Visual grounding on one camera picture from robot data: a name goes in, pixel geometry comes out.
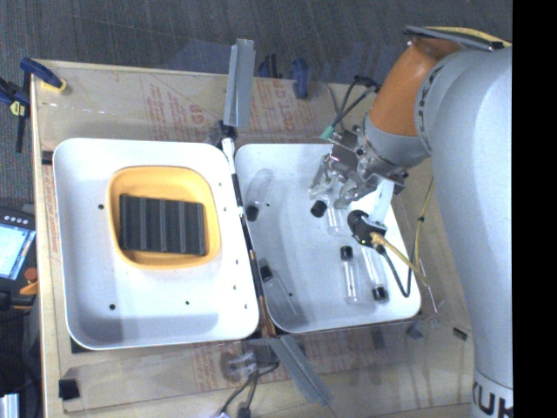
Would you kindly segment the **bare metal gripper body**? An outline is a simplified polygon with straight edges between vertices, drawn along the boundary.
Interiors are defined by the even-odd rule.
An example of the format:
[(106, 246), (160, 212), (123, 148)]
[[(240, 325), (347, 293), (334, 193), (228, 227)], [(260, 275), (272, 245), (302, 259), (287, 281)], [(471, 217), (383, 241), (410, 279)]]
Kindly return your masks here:
[(330, 141), (331, 168), (346, 183), (350, 182), (346, 193), (374, 192), (383, 180), (393, 183), (395, 193), (405, 188), (406, 168), (382, 158), (362, 128), (334, 132)]

